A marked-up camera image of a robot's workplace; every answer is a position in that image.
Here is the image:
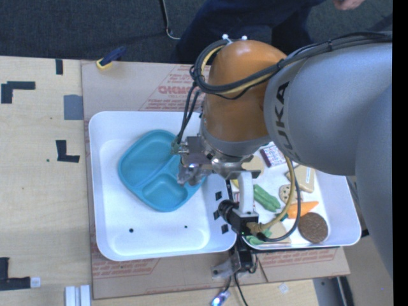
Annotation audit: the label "person's hand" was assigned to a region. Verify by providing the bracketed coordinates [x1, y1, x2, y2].
[332, 0, 372, 11]

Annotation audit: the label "chocolate chip cookie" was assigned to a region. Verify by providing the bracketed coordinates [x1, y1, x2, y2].
[278, 183, 300, 205]

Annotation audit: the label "green toy vegetable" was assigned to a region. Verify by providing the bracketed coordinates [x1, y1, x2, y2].
[244, 228, 272, 245]

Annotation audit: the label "purple and white packet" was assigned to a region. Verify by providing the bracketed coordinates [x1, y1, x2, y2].
[259, 145, 287, 168]

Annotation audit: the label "brown cardboard board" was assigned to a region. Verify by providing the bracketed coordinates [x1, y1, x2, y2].
[80, 60, 351, 300]

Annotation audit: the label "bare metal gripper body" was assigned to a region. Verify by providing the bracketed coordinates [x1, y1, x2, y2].
[178, 135, 256, 180]

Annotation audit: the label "tan round biscuit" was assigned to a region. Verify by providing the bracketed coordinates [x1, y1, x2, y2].
[244, 156, 266, 177]

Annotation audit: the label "tan bread slice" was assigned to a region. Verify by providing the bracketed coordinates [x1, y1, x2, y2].
[263, 222, 293, 245]

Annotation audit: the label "orange carrot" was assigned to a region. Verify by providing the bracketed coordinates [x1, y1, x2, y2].
[279, 200, 320, 221]

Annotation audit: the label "green beans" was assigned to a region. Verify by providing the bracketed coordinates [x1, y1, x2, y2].
[252, 184, 282, 212]

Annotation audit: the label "white plastic tray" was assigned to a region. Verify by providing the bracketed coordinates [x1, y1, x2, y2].
[235, 140, 363, 251]
[88, 110, 238, 262]

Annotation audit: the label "black cylinder on white bracket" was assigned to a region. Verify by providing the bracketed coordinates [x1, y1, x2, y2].
[217, 170, 260, 236]

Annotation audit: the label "beige square cracker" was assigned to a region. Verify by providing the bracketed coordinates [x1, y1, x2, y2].
[284, 164, 317, 194]

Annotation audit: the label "brown round cookie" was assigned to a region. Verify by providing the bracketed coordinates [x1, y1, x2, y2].
[297, 212, 330, 245]

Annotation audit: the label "person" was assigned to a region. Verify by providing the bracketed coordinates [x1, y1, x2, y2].
[170, 0, 377, 64]

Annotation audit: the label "black block with thin wires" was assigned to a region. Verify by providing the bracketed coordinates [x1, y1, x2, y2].
[233, 244, 256, 271]

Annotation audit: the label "blue divided plate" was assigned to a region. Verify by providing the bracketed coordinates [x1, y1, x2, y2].
[117, 129, 208, 213]

